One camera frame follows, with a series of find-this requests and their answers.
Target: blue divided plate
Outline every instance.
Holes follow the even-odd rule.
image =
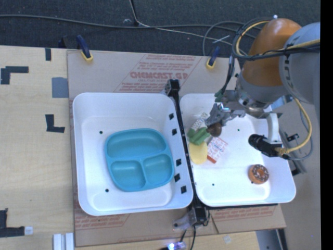
[[[131,129],[110,135],[105,155],[113,182],[126,192],[163,186],[174,175],[169,146],[154,129]]]

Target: wooden table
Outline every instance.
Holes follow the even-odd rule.
[[[52,249],[56,233],[74,232],[68,98],[53,98],[52,78],[67,78],[67,50],[0,46],[0,67],[29,67],[0,85],[0,210],[7,226],[32,226],[33,234],[0,238],[0,249]],[[45,115],[64,133],[47,132]],[[192,238],[186,238],[187,245]],[[91,249],[159,249],[168,241],[145,241]],[[194,249],[258,250],[255,232],[198,236]]]

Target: blue and yellow clamp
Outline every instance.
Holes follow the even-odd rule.
[[[219,55],[220,51],[221,51],[221,48],[219,46],[217,46],[215,48],[215,50],[213,51],[213,53],[209,56],[209,58],[208,58],[208,60],[206,62],[206,67],[208,69],[213,69],[215,67],[216,58]]]
[[[87,61],[90,62],[91,60],[93,60],[93,55],[90,53],[89,51],[89,47],[86,43],[86,41],[83,39],[83,37],[81,35],[76,36],[76,41],[79,44],[81,51],[81,54],[83,56],[83,58]]]

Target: white tray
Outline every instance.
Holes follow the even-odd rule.
[[[214,104],[213,94],[187,94],[180,107],[185,132]],[[264,119],[246,115],[227,122],[220,138],[228,145],[214,164],[207,160],[201,165],[191,162],[195,187],[199,199],[212,207],[287,203],[296,195],[296,188],[287,160],[269,158],[248,143],[252,134],[267,135]],[[261,185],[252,184],[248,169],[253,164],[264,165],[269,180]]]
[[[179,209],[193,199],[183,142],[173,101],[163,94],[83,93],[73,101],[73,122],[81,208],[94,216]],[[115,132],[151,128],[172,152],[176,180],[145,191],[124,192],[109,174],[104,144]]]

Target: toy donut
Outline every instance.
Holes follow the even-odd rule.
[[[249,169],[249,178],[252,183],[263,184],[268,180],[269,176],[268,170],[263,165],[256,164]]]

